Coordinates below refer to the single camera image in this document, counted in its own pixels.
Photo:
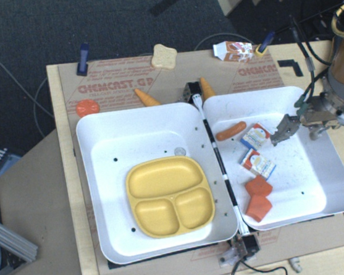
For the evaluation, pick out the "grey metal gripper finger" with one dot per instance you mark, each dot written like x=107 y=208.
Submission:
x=288 y=121
x=279 y=137

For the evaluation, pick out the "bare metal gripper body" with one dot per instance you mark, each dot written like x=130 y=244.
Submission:
x=318 y=112

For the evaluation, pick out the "small white blue red carton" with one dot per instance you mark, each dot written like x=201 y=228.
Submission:
x=255 y=136
x=257 y=163

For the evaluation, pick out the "white plastic tray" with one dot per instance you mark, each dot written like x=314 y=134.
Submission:
x=300 y=167
x=128 y=133

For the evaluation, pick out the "orange toy sausage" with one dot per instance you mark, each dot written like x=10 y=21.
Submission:
x=231 y=131

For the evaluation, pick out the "orange cube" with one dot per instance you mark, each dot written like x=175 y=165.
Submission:
x=258 y=207
x=259 y=186

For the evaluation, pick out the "thin black and white rod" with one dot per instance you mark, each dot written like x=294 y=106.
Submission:
x=218 y=156

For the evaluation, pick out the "orange toy carrot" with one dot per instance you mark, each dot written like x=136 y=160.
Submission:
x=147 y=99
x=207 y=89

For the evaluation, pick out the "white and orange carton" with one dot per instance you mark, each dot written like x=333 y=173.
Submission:
x=234 y=52

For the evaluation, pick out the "small grey round disc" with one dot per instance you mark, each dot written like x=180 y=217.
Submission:
x=180 y=151

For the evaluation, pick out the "yellow divided plate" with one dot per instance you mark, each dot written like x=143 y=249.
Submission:
x=166 y=193

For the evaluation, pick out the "brown cardboard board red print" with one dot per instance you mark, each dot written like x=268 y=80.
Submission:
x=164 y=78

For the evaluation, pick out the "beige toy bread slice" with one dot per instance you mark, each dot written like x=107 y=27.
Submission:
x=163 y=57

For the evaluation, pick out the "orange round toy fruit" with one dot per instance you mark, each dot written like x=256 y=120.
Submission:
x=87 y=107

